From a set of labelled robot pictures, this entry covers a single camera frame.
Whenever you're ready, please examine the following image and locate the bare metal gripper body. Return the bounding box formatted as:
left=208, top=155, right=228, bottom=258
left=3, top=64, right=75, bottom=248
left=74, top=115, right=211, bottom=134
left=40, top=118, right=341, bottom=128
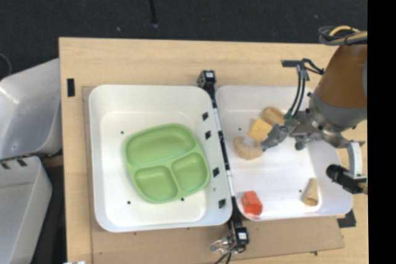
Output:
left=286, top=111, right=353, bottom=149

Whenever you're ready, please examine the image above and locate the yellow cheese wedge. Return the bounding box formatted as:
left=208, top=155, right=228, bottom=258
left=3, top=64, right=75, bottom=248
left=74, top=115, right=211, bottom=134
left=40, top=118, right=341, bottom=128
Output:
left=247, top=117, right=273, bottom=142

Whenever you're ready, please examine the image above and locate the tan bread roll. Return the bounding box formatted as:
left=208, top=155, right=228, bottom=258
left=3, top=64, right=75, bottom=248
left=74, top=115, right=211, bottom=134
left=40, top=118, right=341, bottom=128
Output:
left=262, top=106, right=286, bottom=127

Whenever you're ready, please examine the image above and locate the white plastic tray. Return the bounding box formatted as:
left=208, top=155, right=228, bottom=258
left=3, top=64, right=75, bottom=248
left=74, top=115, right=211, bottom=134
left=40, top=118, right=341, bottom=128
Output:
left=214, top=84, right=354, bottom=222
left=88, top=83, right=234, bottom=234

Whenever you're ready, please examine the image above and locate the beige croissant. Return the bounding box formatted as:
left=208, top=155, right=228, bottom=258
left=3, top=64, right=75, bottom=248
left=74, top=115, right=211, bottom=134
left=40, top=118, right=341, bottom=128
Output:
left=232, top=136, right=264, bottom=161

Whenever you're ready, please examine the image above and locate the beige ice cream cone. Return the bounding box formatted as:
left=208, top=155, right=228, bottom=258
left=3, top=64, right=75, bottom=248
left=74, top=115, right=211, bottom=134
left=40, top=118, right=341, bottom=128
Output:
left=303, top=177, right=320, bottom=207

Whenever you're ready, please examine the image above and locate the thin black and white rod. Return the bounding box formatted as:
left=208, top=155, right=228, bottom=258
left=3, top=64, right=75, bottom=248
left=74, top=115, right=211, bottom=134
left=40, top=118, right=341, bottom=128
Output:
left=206, top=83, right=242, bottom=228

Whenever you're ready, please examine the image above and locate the red carton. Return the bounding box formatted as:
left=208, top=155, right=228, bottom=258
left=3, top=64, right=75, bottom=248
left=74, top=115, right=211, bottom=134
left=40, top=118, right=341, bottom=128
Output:
left=241, top=190, right=264, bottom=216

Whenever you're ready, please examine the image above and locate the green divided plate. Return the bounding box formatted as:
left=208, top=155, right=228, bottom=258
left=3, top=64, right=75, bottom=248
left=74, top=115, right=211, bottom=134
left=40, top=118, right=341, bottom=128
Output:
left=123, top=122, right=212, bottom=205

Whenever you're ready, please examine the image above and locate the black cylinder on white bracket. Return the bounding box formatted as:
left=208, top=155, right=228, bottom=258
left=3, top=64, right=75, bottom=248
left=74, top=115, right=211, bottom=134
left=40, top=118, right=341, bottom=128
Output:
left=325, top=141, right=368, bottom=195

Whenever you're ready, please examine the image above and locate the black block with thin wires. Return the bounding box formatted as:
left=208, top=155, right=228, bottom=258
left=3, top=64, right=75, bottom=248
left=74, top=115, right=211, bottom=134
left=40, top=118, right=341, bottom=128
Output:
left=197, top=69, right=217, bottom=87
left=230, top=225, right=250, bottom=247

